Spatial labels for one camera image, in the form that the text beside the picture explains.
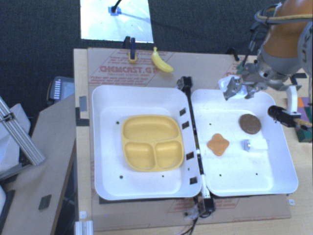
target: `black bracket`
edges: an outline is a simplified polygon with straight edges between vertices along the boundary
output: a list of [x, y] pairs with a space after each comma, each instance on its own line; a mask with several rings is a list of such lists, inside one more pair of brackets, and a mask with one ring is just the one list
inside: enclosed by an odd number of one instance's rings
[[290, 77], [292, 85], [298, 85], [297, 78], [307, 78], [305, 73], [296, 73]]
[[5, 116], [2, 117], [2, 119], [0, 120], [0, 123], [4, 122], [4, 121], [8, 122], [8, 121], [10, 121], [10, 120], [12, 120], [14, 118], [15, 118], [14, 113], [10, 112], [8, 115], [5, 115]]
[[80, 108], [75, 108], [75, 115], [76, 115], [76, 126], [89, 126], [89, 119], [87, 118], [80, 118]]

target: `cookie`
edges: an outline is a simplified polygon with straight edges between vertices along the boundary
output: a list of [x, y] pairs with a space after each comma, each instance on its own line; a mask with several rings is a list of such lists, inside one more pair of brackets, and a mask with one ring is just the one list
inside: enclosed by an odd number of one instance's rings
[[252, 114], [244, 114], [239, 119], [241, 129], [248, 134], [256, 134], [261, 129], [261, 122]]
[[221, 156], [229, 146], [229, 141], [221, 134], [214, 134], [212, 139], [207, 143], [207, 147], [213, 151], [216, 156]]

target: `cable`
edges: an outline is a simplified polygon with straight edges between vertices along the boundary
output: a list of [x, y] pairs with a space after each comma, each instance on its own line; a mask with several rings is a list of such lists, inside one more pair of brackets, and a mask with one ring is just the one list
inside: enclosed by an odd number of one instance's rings
[[211, 212], [209, 213], [209, 214], [207, 214], [207, 215], [200, 215], [200, 218], [207, 218], [207, 217], [209, 217], [209, 216], [211, 216]]
[[182, 233], [180, 235], [191, 235], [193, 233], [193, 231], [194, 231], [194, 228], [196, 226], [197, 220], [198, 220], [198, 218], [194, 219], [194, 222], [193, 222], [192, 226], [187, 231], [185, 231], [184, 233]]
[[293, 121], [296, 122], [298, 125], [307, 125], [307, 126], [312, 127], [312, 123], [305, 121], [301, 118], [295, 118]]
[[303, 14], [303, 15], [290, 15], [290, 16], [282, 16], [282, 17], [267, 17], [264, 16], [266, 12], [273, 11], [277, 7], [276, 5], [270, 5], [260, 11], [258, 11], [254, 15], [254, 19], [263, 24], [286, 24], [286, 23], [294, 23], [294, 22], [305, 22], [312, 21], [312, 14]]

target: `black cable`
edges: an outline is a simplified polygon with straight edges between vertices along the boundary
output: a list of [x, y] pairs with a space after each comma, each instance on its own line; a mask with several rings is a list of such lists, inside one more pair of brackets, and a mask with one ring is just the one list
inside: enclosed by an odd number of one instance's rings
[[72, 193], [72, 195], [71, 195], [70, 197], [68, 197], [67, 200], [62, 204], [62, 208], [63, 208], [64, 206], [66, 206], [66, 205], [72, 200], [72, 197], [74, 197], [75, 194], [76, 194], [76, 191], [74, 191], [74, 192]]
[[251, 44], [251, 42], [255, 41], [255, 39], [256, 39], [256, 37], [258, 36], [258, 34], [260, 34], [260, 33], [267, 34], [267, 31], [257, 30], [259, 27], [264, 27], [264, 25], [260, 24], [260, 25], [258, 25], [258, 26], [256, 26], [256, 27], [253, 27], [253, 28], [250, 29], [250, 31], [252, 32], [252, 34], [251, 34], [251, 37], [250, 37], [249, 48], [248, 48], [248, 51], [247, 51], [247, 53], [246, 53], [246, 55], [245, 55], [245, 57], [244, 57], [244, 59], [243, 59], [243, 61], [242, 61], [242, 66], [245, 66], [246, 61], [247, 61], [247, 59], [248, 59], [248, 56], [251, 54], [251, 50], [250, 50], [250, 44]]
[[207, 214], [207, 215], [203, 215], [202, 214], [202, 215], [200, 215], [200, 218], [207, 218], [207, 217], [211, 216], [211, 214], [212, 214], [211, 212], [209, 214]]
[[186, 235], [186, 234], [191, 235], [193, 233], [193, 231], [194, 231], [194, 228], [196, 226], [197, 220], [198, 220], [198, 218], [194, 219], [194, 222], [193, 222], [192, 226], [187, 231], [185, 231], [184, 233], [182, 233], [180, 235]]
[[69, 221], [67, 227], [64, 229], [64, 231], [63, 231], [63, 233], [62, 233], [61, 235], [66, 235], [66, 234], [67, 234], [67, 232], [70, 230], [70, 228], [71, 228], [71, 226], [72, 226], [74, 220], [75, 220], [75, 214], [72, 216], [72, 218], [71, 218], [71, 220]]

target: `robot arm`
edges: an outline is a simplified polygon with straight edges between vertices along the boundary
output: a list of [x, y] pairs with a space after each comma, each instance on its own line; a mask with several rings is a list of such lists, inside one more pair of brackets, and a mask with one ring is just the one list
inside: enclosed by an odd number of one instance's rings
[[[271, 10], [274, 17], [266, 16]], [[268, 33], [257, 60], [244, 66], [241, 79], [230, 80], [225, 99], [243, 89], [247, 99], [268, 87], [286, 91], [289, 85], [284, 82], [301, 67], [312, 77], [312, 13], [313, 0], [286, 0], [259, 11], [255, 19], [269, 26]]]

